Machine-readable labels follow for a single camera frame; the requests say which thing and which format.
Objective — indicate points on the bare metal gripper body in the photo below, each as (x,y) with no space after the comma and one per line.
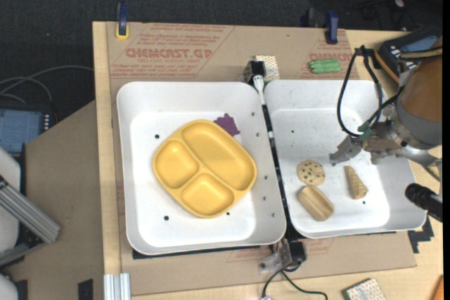
(383,144)

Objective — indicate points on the white patterned packet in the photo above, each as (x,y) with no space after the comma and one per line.
(364,289)
(271,66)

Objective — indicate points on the purple grapes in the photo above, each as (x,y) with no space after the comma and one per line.
(226,123)

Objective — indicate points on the white plastic tray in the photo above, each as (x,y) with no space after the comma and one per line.
(316,116)
(147,165)

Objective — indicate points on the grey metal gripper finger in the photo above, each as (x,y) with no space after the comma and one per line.
(379,157)
(342,152)

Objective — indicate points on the brown cardboard board, red print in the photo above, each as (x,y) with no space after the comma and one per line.
(197,45)

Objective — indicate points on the tan bread bun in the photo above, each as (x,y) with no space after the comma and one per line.
(315,203)

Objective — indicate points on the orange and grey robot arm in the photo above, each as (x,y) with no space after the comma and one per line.
(423,95)

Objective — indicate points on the yellow divided plate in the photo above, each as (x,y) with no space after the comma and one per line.
(211,158)

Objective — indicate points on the black cylinder on white bracket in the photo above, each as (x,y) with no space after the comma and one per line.
(420,197)

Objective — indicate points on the thin black and white rod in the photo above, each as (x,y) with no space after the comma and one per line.
(270,137)

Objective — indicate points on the green asparagus bundle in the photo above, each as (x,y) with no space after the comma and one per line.
(325,66)

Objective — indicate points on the beige chocolate chip biscuit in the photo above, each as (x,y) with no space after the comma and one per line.
(310,172)

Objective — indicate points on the tan ice cream cone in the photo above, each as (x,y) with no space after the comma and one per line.
(355,184)

